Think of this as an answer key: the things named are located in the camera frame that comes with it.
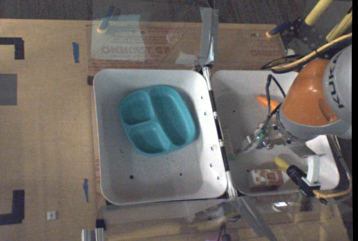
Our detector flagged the brown and white carton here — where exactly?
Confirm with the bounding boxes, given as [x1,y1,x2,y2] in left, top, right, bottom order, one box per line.
[248,168,285,192]

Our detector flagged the orange carrot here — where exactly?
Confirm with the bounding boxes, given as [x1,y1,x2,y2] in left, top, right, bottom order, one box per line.
[256,94,281,112]

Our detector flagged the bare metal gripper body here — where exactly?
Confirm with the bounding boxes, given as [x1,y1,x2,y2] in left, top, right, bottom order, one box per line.
[261,116,299,150]

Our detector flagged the blue divided plate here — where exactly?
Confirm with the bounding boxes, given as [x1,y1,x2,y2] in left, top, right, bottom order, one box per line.
[119,84,197,158]

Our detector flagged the white plastic tray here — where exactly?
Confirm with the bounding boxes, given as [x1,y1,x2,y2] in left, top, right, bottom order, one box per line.
[210,69,341,197]
[92,68,229,206]

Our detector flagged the brown cardboard board, red print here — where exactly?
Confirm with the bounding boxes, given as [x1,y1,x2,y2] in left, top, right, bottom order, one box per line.
[85,22,322,224]

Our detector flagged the black cylinder on white bracket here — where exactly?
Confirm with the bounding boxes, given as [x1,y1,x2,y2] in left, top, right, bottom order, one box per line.
[286,154,322,197]

